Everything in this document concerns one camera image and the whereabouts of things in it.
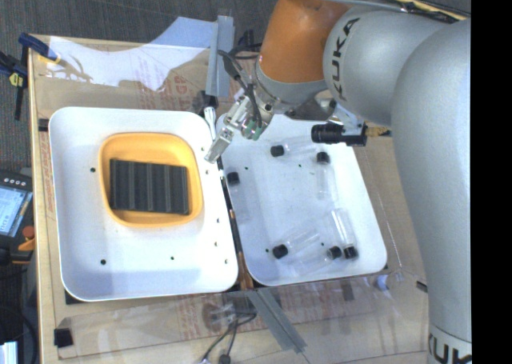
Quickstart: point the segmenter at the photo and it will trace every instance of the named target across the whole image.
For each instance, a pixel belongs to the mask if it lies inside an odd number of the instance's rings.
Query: black cap
[[[356,258],[358,256],[358,250],[354,246],[349,246],[343,249],[345,258]]]
[[[276,158],[277,156],[283,156],[285,154],[285,149],[282,145],[275,145],[270,148],[270,154]]]
[[[227,183],[228,183],[228,185],[239,184],[240,178],[238,177],[238,172],[229,172],[227,175]]]
[[[330,163],[330,157],[327,152],[318,152],[317,153],[317,162]]]
[[[337,246],[332,246],[328,251],[327,251],[327,257],[331,260],[335,260],[336,258],[340,258],[341,256],[343,256],[343,252],[342,250],[337,247]]]
[[[288,248],[285,245],[278,245],[272,249],[275,258],[284,258],[288,254]]]

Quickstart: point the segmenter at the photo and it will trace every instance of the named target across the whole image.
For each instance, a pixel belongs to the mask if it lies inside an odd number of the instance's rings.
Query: digital display
[[[15,236],[32,192],[0,186],[0,235]]]

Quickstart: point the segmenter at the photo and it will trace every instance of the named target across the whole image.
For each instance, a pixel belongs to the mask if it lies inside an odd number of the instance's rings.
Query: screen
[[[0,234],[15,236],[32,192],[0,186]]]

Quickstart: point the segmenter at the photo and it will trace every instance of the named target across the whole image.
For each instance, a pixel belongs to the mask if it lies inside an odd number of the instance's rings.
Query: white tray
[[[218,128],[222,120],[223,117],[218,120]],[[372,274],[386,264],[382,234],[352,148],[343,143],[322,144],[321,150],[330,156],[334,172],[338,192],[335,204],[316,197],[318,165],[314,153],[280,158],[270,155],[270,147],[276,142],[295,136],[310,139],[310,130],[315,124],[276,115],[258,141],[237,135],[222,154],[224,173],[236,171],[240,178],[239,192],[228,185],[234,212],[237,213],[238,207],[240,213],[241,206],[249,210],[246,220],[237,220],[247,268],[251,276],[265,286]],[[294,269],[297,257],[288,255],[276,259],[272,255],[272,245],[285,232],[308,220],[319,219],[335,206],[345,208],[352,219],[358,258],[336,259],[320,270],[299,275]]]
[[[204,205],[180,226],[129,228],[101,196],[98,151],[112,134],[175,134],[198,163]],[[62,282],[83,301],[219,292],[238,275],[218,168],[203,159],[210,129],[196,114],[67,107],[50,120]]]

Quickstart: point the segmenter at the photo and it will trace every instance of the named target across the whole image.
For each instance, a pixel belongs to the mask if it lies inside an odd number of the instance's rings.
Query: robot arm
[[[470,20],[356,3],[278,1],[250,98],[206,158],[237,130],[258,139],[274,114],[325,89],[349,134],[364,131],[363,119],[391,127],[429,285],[429,362],[471,362]]]

